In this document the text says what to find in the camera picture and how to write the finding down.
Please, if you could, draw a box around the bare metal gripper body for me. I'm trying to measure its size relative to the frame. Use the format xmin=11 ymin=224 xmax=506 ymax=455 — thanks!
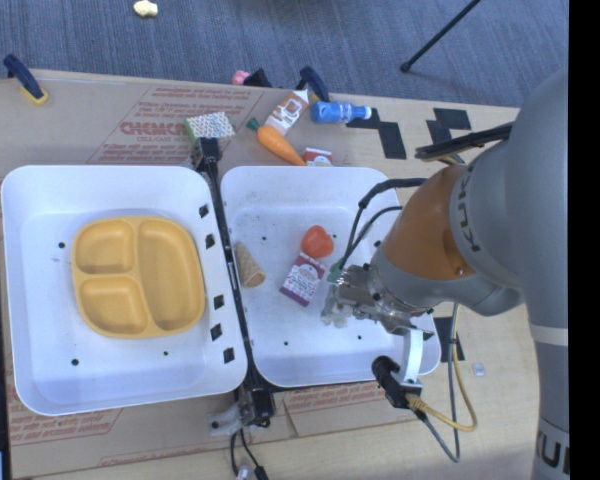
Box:
xmin=331 ymin=263 xmax=435 ymax=337

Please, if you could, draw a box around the white plastic tray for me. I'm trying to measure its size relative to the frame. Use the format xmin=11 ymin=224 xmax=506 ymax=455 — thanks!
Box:
xmin=219 ymin=165 xmax=442 ymax=389
xmin=0 ymin=164 xmax=249 ymax=417

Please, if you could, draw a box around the orange red toy pepper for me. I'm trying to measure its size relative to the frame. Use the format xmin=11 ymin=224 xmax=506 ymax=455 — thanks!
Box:
xmin=300 ymin=224 xmax=336 ymax=260

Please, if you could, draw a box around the tan ice cream cone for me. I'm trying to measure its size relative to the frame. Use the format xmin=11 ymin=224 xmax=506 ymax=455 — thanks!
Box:
xmin=232 ymin=240 xmax=267 ymax=289

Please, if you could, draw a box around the thin black and white rod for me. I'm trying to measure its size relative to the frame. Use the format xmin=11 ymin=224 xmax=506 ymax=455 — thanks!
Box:
xmin=203 ymin=156 xmax=262 ymax=394

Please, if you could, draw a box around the small red and white carton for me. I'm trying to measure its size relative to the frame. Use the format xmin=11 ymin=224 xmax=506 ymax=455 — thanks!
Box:
xmin=301 ymin=146 xmax=335 ymax=168

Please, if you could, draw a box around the orange carrot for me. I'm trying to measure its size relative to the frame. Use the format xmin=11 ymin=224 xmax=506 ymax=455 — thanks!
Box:
xmin=245 ymin=116 xmax=307 ymax=168

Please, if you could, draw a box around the blue and white bottle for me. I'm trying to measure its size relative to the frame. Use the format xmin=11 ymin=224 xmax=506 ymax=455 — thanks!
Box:
xmin=309 ymin=100 xmax=374 ymax=125

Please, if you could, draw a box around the orange divided plate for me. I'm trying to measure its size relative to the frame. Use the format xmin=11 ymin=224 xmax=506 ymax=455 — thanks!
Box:
xmin=71 ymin=215 xmax=207 ymax=340

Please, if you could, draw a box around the orange and white bottle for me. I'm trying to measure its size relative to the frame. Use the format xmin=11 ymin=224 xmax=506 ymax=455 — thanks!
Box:
xmin=263 ymin=88 xmax=312 ymax=136

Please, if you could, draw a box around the colourful dotted box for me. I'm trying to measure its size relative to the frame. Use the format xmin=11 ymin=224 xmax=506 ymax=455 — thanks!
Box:
xmin=183 ymin=111 xmax=237 ymax=145

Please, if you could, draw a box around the black tripod leg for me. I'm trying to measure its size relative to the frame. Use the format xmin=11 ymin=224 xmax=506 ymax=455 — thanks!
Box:
xmin=399 ymin=0 xmax=517 ymax=75

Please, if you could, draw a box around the brown cardboard board red print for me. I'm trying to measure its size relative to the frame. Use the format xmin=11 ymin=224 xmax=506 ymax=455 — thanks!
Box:
xmin=0 ymin=67 xmax=537 ymax=480

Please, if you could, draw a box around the black cylinder on white bracket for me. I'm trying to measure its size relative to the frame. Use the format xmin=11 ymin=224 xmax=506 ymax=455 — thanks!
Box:
xmin=371 ymin=327 xmax=425 ymax=410

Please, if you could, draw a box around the black block with thin wires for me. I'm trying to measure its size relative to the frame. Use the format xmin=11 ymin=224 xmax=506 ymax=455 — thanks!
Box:
xmin=191 ymin=136 xmax=225 ymax=170
xmin=233 ymin=385 xmax=277 ymax=427

